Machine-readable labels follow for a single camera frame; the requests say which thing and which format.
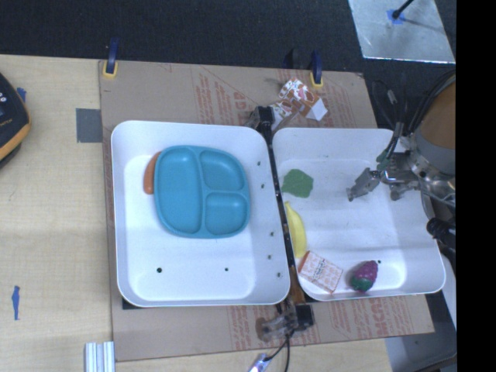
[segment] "gray tape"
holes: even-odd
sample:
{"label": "gray tape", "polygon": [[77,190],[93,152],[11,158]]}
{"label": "gray tape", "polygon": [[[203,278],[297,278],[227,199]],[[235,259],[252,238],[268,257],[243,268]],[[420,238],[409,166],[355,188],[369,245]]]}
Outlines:
{"label": "gray tape", "polygon": [[76,108],[76,135],[79,143],[102,142],[102,114],[96,108]]}

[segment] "wooden table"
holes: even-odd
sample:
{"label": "wooden table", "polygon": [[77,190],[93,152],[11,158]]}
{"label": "wooden table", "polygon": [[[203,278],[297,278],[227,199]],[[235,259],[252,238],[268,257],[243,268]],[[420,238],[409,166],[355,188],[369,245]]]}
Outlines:
{"label": "wooden table", "polygon": [[[83,371],[85,343],[112,341],[102,145],[79,143],[76,134],[76,109],[100,108],[98,61],[0,56],[0,72],[27,91],[33,121],[19,153],[0,170],[0,370]],[[244,371],[259,352],[115,369]],[[285,357],[281,352],[269,370],[283,370]],[[292,347],[289,370],[391,367],[384,340],[373,339]]]}

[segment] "blue tape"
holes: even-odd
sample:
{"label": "blue tape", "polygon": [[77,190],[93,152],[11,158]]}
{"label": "blue tape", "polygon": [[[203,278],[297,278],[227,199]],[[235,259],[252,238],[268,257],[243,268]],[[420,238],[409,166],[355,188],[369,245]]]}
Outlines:
{"label": "blue tape", "polygon": [[400,16],[398,17],[398,19],[394,19],[393,18],[393,12],[394,11],[396,11],[396,10],[395,9],[387,10],[386,11],[387,17],[393,23],[393,25],[403,25],[403,22],[406,20],[405,16],[403,15],[403,12],[400,14]]}
{"label": "blue tape", "polygon": [[14,287],[14,292],[12,293],[12,306],[14,307],[14,319],[18,320],[19,319],[19,301],[21,299],[21,296],[19,294],[20,287],[17,285]]}
{"label": "blue tape", "polygon": [[22,101],[26,103],[26,90],[24,88],[17,87],[17,93],[21,97]]}

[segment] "cardboard sheet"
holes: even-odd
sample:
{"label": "cardboard sheet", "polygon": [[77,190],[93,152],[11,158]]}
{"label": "cardboard sheet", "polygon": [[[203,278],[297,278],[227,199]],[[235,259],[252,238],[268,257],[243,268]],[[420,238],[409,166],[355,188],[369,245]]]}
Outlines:
{"label": "cardboard sheet", "polygon": [[[105,195],[107,207],[112,328],[117,361],[175,357],[281,344],[257,337],[258,319],[277,315],[274,306],[134,308],[122,300],[116,282],[110,136],[130,119],[242,126],[258,106],[278,100],[281,86],[309,71],[252,67],[119,62],[115,78],[102,76]],[[322,73],[315,90],[328,113],[320,122],[296,116],[289,126],[375,128],[365,81],[359,74]],[[433,332],[423,295],[312,303],[315,325],[293,337],[295,346]]]}

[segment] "blue plastic plate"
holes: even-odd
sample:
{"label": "blue plastic plate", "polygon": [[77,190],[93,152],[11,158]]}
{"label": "blue plastic plate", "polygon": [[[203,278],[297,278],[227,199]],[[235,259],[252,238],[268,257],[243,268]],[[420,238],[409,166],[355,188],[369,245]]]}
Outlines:
{"label": "blue plastic plate", "polygon": [[245,171],[222,150],[200,146],[163,150],[155,166],[153,193],[160,221],[178,236],[234,236],[250,220]]}

